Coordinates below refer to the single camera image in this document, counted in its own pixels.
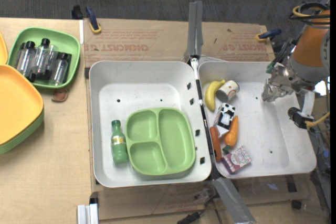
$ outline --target blue clamp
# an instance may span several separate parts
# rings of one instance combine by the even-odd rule
[[[90,19],[90,28],[94,34],[98,34],[101,32],[100,24],[98,24],[96,16],[90,6],[85,7],[85,11],[88,14],[88,17]]]
[[[273,30],[270,30],[270,31],[267,31],[263,34],[258,34],[256,35],[256,40],[258,42],[264,42],[267,40],[267,38],[269,38],[270,40],[272,40],[275,36],[278,36],[281,34],[281,29],[280,28],[277,28],[277,29],[273,29]]]

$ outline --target white plastic tray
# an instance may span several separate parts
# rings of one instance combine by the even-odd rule
[[[190,66],[183,62],[100,61],[91,67],[89,78],[93,169],[100,184],[115,188],[201,182],[209,176],[211,161]],[[144,176],[137,173],[130,162],[115,165],[110,144],[111,121],[120,120],[124,130],[132,112],[167,106],[181,110],[189,120],[197,148],[193,166],[179,174]]]
[[[306,130],[295,126],[289,119],[290,107],[299,107],[294,94],[264,102],[261,92],[266,78],[267,62],[205,62],[198,73],[202,92],[211,81],[234,80],[240,91],[229,100],[239,116],[236,147],[245,146],[252,162],[230,174],[221,162],[218,171],[227,178],[247,178],[285,174],[309,173],[316,166],[316,156]],[[206,108],[208,125],[213,126],[220,101],[216,99],[215,112]]]

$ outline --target cup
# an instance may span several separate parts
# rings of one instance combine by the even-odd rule
[[[216,91],[216,96],[222,103],[227,103],[238,92],[239,85],[235,81],[229,80]]]

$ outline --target green bottle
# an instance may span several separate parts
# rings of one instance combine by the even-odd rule
[[[125,163],[128,161],[128,154],[126,148],[126,139],[120,130],[120,121],[112,121],[112,154],[115,164]]]

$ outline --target stacked plates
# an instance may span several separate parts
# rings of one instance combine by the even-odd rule
[[[0,34],[0,154],[29,137],[44,119],[40,93],[15,68],[5,65],[6,61]]]

